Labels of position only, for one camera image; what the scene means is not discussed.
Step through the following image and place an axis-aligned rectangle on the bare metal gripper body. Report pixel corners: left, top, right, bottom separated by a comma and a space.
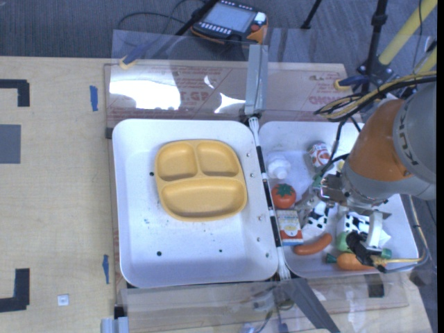
314, 172, 352, 208

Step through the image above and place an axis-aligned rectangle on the white and red carton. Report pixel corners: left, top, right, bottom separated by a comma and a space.
275, 209, 304, 247

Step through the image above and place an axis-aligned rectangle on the red tomato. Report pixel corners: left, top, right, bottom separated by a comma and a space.
271, 183, 298, 210

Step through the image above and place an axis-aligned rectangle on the orange sausage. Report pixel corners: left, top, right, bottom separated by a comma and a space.
293, 232, 334, 257

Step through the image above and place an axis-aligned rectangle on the red and white can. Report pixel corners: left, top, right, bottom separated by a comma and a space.
307, 142, 332, 169

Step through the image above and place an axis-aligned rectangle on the white plastic bottle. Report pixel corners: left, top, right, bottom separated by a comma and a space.
266, 152, 292, 180

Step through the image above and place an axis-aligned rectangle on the green toy vegetable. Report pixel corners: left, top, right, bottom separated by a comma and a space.
335, 231, 352, 253

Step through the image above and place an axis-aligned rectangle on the white plastic tray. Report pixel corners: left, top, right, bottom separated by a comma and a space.
111, 118, 280, 289
258, 120, 421, 280

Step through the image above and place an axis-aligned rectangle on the orange carrot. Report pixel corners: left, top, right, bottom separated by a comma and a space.
325, 251, 378, 271

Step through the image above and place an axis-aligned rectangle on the yellow divided plate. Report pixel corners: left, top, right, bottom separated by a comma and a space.
153, 139, 248, 222

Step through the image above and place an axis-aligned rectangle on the black cylinder on white bracket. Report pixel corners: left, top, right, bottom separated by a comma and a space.
345, 210, 388, 269

